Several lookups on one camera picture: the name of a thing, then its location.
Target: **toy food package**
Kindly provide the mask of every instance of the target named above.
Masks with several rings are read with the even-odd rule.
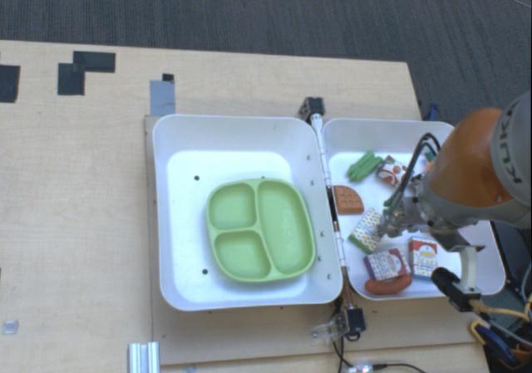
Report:
[[[428,238],[413,237],[408,241],[408,261],[412,276],[431,279],[432,272],[438,268],[438,246]]]
[[[377,234],[381,215],[374,208],[366,211],[348,239],[365,253],[373,253],[381,238]]]
[[[387,280],[410,274],[408,261],[400,248],[393,248],[364,257],[367,272],[372,280]]]
[[[401,162],[387,156],[382,165],[377,169],[377,177],[384,179],[393,187],[398,187],[406,175],[406,166]]]

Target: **gray carpet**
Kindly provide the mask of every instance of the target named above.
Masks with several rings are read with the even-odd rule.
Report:
[[[0,39],[406,61],[453,124],[530,88],[530,21],[510,0],[0,0]]]

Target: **toy sausage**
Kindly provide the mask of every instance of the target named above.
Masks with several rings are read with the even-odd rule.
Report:
[[[412,283],[412,277],[408,274],[399,276],[390,282],[378,282],[377,280],[367,280],[364,287],[368,292],[377,295],[392,295],[406,289]]]

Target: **wooden table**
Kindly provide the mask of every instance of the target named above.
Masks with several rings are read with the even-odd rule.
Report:
[[[116,71],[87,73],[84,96],[59,96],[58,63],[72,63],[75,50],[114,52]],[[0,321],[19,322],[16,334],[0,335],[2,371],[126,371],[128,345],[157,337],[146,191],[150,80],[175,75],[180,113],[294,116],[306,96],[321,96],[326,119],[419,120],[408,67],[398,62],[0,42],[0,65],[21,67],[16,102],[0,103]],[[487,371],[466,328],[472,315],[444,298],[357,301],[368,329],[347,347],[353,363]],[[163,363],[182,361],[162,370],[336,371],[331,349],[307,336],[308,322],[330,307],[271,310],[175,312],[168,327],[174,322],[189,339],[161,342]],[[209,338],[207,315],[227,333]],[[268,333],[239,329],[239,321],[267,323]],[[294,330],[298,338],[288,339]]]

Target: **green divided plate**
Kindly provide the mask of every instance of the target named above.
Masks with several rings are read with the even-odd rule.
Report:
[[[207,201],[207,225],[216,262],[241,282],[297,276],[316,256],[303,197],[280,179],[221,185]]]

